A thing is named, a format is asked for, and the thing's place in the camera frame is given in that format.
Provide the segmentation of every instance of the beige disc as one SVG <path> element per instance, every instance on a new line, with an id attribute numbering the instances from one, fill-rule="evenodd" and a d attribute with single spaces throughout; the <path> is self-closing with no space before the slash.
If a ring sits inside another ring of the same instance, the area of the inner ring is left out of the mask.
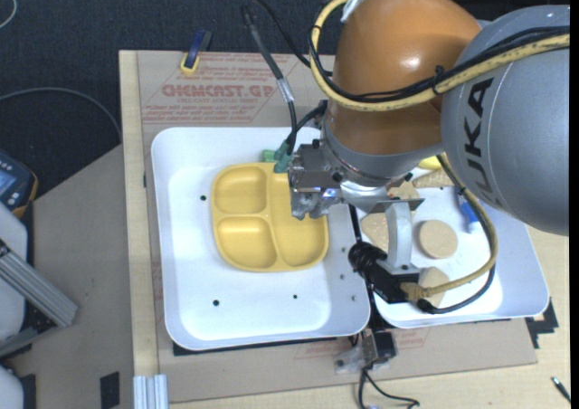
<path id="1" fill-rule="evenodd" d="M 418 241 L 424 252 L 436 259 L 450 258 L 459 246 L 452 227 L 437 219 L 422 223 L 418 231 Z"/>

